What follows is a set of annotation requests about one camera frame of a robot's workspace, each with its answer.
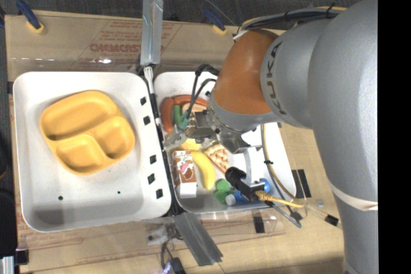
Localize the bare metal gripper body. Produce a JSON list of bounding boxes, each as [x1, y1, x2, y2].
[[187, 109, 225, 142]]

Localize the small yellow toy food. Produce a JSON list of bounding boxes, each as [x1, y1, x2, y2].
[[179, 137, 203, 151]]

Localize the beige bread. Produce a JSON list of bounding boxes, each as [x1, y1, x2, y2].
[[182, 101, 208, 114]]

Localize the green toy vegetable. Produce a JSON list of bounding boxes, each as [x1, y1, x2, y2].
[[171, 105, 182, 126]]

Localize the orange sausage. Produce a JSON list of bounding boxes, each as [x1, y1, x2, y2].
[[159, 94, 209, 134]]

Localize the white and brown carton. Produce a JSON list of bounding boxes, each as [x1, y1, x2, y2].
[[171, 150, 198, 199]]

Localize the slice of pizza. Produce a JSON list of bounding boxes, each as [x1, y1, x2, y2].
[[204, 143, 231, 175]]

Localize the yellow banana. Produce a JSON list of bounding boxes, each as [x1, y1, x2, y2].
[[191, 150, 216, 191]]

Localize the white plastic tray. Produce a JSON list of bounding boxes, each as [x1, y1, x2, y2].
[[153, 71, 298, 215], [12, 71, 173, 233]]

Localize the green grapes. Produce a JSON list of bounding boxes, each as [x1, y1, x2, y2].
[[213, 178, 236, 205]]

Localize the blue bottle with white cap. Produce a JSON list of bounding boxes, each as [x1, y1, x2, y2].
[[225, 178, 271, 207]]

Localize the yellow divided plate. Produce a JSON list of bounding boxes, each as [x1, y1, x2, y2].
[[39, 89, 136, 176]]

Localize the brown cardboard board red print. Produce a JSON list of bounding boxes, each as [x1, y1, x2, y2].
[[4, 9, 346, 274]]

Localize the black cylinder on white bracket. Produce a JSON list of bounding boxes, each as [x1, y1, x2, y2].
[[224, 146, 267, 203]]

